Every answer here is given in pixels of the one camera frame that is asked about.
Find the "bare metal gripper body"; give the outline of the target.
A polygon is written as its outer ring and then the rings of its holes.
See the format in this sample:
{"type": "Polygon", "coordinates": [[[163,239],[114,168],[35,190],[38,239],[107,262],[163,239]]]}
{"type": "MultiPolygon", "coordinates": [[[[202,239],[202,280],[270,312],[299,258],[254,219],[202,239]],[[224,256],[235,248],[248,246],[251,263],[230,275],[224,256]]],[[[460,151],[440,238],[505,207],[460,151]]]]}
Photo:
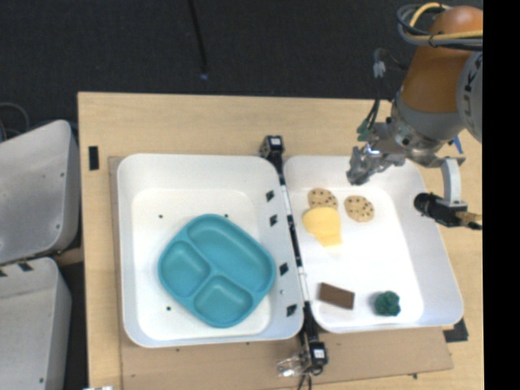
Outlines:
{"type": "Polygon", "coordinates": [[[364,121],[365,152],[399,166],[406,158],[425,168],[438,168],[437,152],[463,129],[455,115],[391,115],[383,122],[364,121]]]}

